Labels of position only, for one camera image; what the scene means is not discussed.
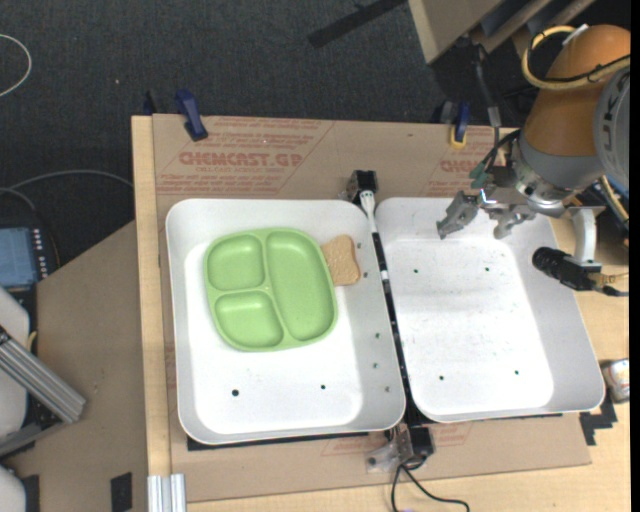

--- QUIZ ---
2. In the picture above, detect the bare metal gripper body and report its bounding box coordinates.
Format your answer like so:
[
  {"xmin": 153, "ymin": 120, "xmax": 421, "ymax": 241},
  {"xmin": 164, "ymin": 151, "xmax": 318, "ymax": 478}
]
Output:
[{"xmin": 480, "ymin": 158, "xmax": 572, "ymax": 219}]

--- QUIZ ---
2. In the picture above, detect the thin black and white rod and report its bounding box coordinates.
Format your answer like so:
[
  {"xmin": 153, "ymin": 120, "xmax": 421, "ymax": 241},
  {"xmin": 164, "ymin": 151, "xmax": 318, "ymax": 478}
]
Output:
[{"xmin": 358, "ymin": 189, "xmax": 417, "ymax": 427}]

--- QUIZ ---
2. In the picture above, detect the white plastic tray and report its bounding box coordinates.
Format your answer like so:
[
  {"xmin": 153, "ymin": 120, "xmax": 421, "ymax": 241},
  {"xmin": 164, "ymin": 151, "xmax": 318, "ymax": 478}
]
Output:
[
  {"xmin": 164, "ymin": 197, "xmax": 408, "ymax": 446},
  {"xmin": 373, "ymin": 195, "xmax": 607, "ymax": 424}
]

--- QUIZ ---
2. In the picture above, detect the brown bread slice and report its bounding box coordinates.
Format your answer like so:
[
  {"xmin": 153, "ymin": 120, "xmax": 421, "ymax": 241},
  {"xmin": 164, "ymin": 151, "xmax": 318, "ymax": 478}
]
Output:
[{"xmin": 319, "ymin": 234, "xmax": 362, "ymax": 288}]

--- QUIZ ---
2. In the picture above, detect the brown cardboard board, red print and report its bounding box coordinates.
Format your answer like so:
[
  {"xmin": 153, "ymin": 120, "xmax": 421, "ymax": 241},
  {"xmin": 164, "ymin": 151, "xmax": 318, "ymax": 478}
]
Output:
[{"xmin": 151, "ymin": 113, "xmax": 594, "ymax": 504}]

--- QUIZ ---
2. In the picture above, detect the green divided plate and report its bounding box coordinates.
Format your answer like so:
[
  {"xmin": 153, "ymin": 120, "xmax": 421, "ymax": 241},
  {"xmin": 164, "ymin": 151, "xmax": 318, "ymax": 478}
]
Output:
[{"xmin": 202, "ymin": 226, "xmax": 340, "ymax": 353}]

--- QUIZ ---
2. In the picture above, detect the small silver and red can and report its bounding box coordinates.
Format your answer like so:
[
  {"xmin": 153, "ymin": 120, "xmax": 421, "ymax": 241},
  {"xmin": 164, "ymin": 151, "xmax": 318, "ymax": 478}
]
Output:
[{"xmin": 599, "ymin": 357, "xmax": 631, "ymax": 404}]

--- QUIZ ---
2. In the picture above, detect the black cylinder on white bracket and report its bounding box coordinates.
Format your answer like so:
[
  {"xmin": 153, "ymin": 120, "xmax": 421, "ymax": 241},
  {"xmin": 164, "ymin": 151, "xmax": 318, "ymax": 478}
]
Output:
[{"xmin": 531, "ymin": 207, "xmax": 604, "ymax": 293}]

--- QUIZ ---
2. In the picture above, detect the black block with thin wires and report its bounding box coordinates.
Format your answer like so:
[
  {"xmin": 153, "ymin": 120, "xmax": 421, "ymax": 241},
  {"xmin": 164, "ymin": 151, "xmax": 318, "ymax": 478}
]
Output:
[
  {"xmin": 366, "ymin": 424, "xmax": 437, "ymax": 474},
  {"xmin": 342, "ymin": 169, "xmax": 379, "ymax": 204}
]

